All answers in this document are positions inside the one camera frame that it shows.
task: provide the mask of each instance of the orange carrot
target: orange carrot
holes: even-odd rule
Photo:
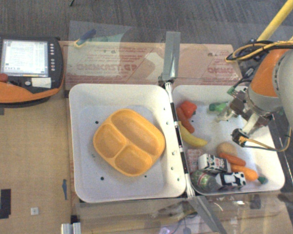
[[[185,116],[184,112],[180,107],[176,109],[178,120],[181,122],[181,124],[191,133],[194,133],[194,127],[191,125],[191,123],[188,121],[187,117]]]
[[[230,164],[230,166],[231,166],[231,170],[234,173],[243,172],[246,180],[255,181],[255,180],[258,179],[257,172],[252,170],[252,169],[250,169],[250,168],[247,168],[245,166],[237,166],[237,165],[234,165],[234,164]]]
[[[225,158],[230,164],[234,164],[234,165],[238,165],[238,166],[245,166],[246,165],[246,162],[243,159],[238,158],[237,156],[233,156],[233,155],[226,154],[226,153],[220,153],[218,156],[221,158]]]
[[[181,105],[180,108],[184,112],[185,116],[189,119],[194,114],[195,110],[197,109],[197,105],[193,104],[192,102],[185,100]]]

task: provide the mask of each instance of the green can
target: green can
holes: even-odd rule
[[[195,189],[204,193],[215,192],[221,187],[213,175],[199,170],[191,174],[191,182]]]

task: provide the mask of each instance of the yellow pole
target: yellow pole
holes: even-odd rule
[[[268,40],[292,10],[293,0],[287,0],[264,32],[258,37],[257,41]]]

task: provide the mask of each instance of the yellow banana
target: yellow banana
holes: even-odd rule
[[[180,134],[181,138],[184,142],[189,144],[190,146],[193,147],[203,147],[207,144],[207,141],[202,139],[202,138],[197,138],[194,135],[192,135],[179,121],[179,129],[180,129]]]

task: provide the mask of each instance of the orange divided plate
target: orange divided plate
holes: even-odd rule
[[[93,145],[116,170],[127,176],[139,176],[161,156],[165,137],[139,113],[120,109],[98,128]]]

